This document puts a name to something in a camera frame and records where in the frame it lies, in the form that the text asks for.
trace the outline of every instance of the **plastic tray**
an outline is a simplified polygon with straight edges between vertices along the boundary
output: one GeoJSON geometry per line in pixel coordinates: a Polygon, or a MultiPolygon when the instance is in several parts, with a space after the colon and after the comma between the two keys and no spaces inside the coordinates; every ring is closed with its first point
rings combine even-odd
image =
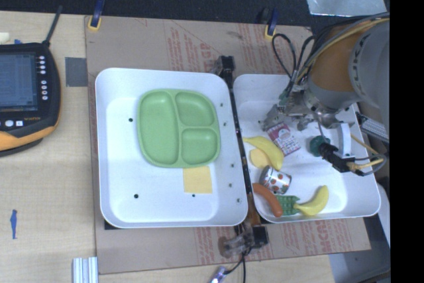
{"type": "MultiPolygon", "coordinates": [[[[237,105],[241,134],[244,137],[262,135],[268,137],[261,128],[260,122],[266,117],[271,107],[278,102],[278,96],[288,84],[289,78],[282,75],[249,75],[239,76],[234,83],[234,94],[237,105]]],[[[338,118],[341,121],[353,122],[351,133],[363,141],[354,113],[354,106],[343,111],[338,118]]],[[[325,209],[315,216],[301,213],[274,217],[268,204],[261,196],[254,194],[254,202],[259,214],[272,223],[290,221],[337,219],[347,217],[366,217],[377,213],[380,208],[380,194],[374,175],[360,177],[351,172],[340,173],[327,161],[313,156],[309,150],[309,141],[319,135],[317,123],[310,123],[306,130],[298,131],[295,122],[287,120],[291,134],[300,143],[301,148],[284,158],[282,171],[291,175],[291,184],[286,195],[297,196],[298,203],[310,200],[317,188],[329,187],[329,202],[325,209]]],[[[334,145],[338,145],[336,130],[324,130],[334,145]]],[[[244,143],[248,158],[250,179],[259,182],[262,169],[255,168],[248,154],[254,146],[244,143]]],[[[352,153],[357,158],[368,156],[366,149],[352,142],[352,153]]]]}
{"type": "Polygon", "coordinates": [[[211,101],[196,91],[145,93],[138,104],[137,131],[141,151],[153,165],[196,167],[219,154],[217,113],[211,101]]]}
{"type": "Polygon", "coordinates": [[[213,74],[109,68],[95,81],[101,212],[118,228],[231,226],[247,214],[247,198],[226,83],[213,74]],[[136,116],[140,97],[157,89],[196,91],[217,114],[220,151],[207,166],[211,194],[187,192],[183,168],[155,166],[143,156],[136,116]]]}

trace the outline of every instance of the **wooden table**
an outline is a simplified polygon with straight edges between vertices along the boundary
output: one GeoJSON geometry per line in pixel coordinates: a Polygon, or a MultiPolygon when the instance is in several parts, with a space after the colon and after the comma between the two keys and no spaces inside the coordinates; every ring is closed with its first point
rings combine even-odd
{"type": "MultiPolygon", "coordinates": [[[[54,14],[0,11],[11,41],[42,42],[54,14]]],[[[72,282],[73,258],[96,256],[86,87],[66,87],[65,60],[85,58],[83,15],[61,15],[50,49],[62,77],[58,128],[36,147],[0,158],[0,281],[72,282]],[[16,239],[10,218],[17,211],[16,239]]],[[[217,266],[101,275],[106,282],[208,282],[217,266]]],[[[329,257],[246,264],[247,282],[334,282],[329,257]]],[[[225,278],[242,282],[242,268],[225,278]]]]}

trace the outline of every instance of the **toy hot dog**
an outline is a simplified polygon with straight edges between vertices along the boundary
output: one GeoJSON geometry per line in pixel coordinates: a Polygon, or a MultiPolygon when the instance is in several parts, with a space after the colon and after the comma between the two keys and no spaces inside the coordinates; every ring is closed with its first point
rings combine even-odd
{"type": "Polygon", "coordinates": [[[283,209],[278,202],[278,199],[274,194],[267,188],[265,188],[262,184],[253,183],[253,192],[261,195],[270,205],[271,211],[275,217],[281,217],[283,215],[283,209]]]}

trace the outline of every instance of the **blue marker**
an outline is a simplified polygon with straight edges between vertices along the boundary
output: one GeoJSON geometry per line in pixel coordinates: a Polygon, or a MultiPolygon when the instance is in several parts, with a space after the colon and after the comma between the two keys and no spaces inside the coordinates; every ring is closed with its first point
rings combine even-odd
{"type": "Polygon", "coordinates": [[[11,216],[11,225],[12,225],[12,238],[16,239],[16,224],[18,221],[18,217],[17,217],[17,213],[18,211],[16,211],[15,209],[12,210],[12,216],[11,216]]]}

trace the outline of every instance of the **can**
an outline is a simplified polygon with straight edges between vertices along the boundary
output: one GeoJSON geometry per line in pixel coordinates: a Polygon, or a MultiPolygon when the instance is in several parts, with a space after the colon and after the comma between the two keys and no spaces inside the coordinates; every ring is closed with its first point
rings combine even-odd
{"type": "Polygon", "coordinates": [[[290,186],[292,177],[272,166],[265,166],[259,177],[259,182],[276,194],[285,194],[290,186]]]}

